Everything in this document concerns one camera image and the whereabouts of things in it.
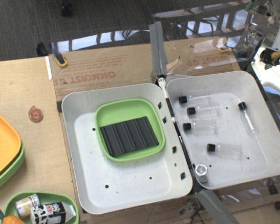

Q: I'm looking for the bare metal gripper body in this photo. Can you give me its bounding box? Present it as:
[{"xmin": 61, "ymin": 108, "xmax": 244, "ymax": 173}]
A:
[{"xmin": 243, "ymin": 1, "xmax": 280, "ymax": 42}]

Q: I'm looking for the thin black and white rod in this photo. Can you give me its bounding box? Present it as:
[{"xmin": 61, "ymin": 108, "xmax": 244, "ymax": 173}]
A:
[{"xmin": 157, "ymin": 74, "xmax": 200, "ymax": 184}]

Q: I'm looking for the brown cardboard board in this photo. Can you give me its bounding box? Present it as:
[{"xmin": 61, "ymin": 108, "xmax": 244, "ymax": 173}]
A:
[{"xmin": 48, "ymin": 21, "xmax": 280, "ymax": 224}]

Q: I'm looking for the white plastic tray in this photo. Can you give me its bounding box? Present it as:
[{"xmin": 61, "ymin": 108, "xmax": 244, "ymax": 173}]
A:
[
  {"xmin": 59, "ymin": 77, "xmax": 197, "ymax": 219},
  {"xmin": 164, "ymin": 64, "xmax": 280, "ymax": 195}
]

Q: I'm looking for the small silver can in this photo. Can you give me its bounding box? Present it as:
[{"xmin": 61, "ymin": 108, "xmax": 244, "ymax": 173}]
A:
[{"xmin": 193, "ymin": 162, "xmax": 210, "ymax": 185}]

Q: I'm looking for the black ribbed slab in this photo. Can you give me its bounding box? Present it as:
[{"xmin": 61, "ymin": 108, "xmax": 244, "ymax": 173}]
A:
[{"xmin": 99, "ymin": 115, "xmax": 161, "ymax": 159}]

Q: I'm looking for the black and white milk carton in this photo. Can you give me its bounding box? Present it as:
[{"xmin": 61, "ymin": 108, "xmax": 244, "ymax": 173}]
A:
[{"xmin": 28, "ymin": 199, "xmax": 79, "ymax": 224}]

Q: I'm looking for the small red and white can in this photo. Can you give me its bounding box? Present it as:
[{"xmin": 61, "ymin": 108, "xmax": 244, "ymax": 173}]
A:
[{"xmin": 13, "ymin": 193, "xmax": 43, "ymax": 219}]

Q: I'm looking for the black cylinder on white bracket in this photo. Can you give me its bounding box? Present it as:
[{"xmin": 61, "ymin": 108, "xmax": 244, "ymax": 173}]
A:
[{"xmin": 255, "ymin": 23, "xmax": 280, "ymax": 67}]

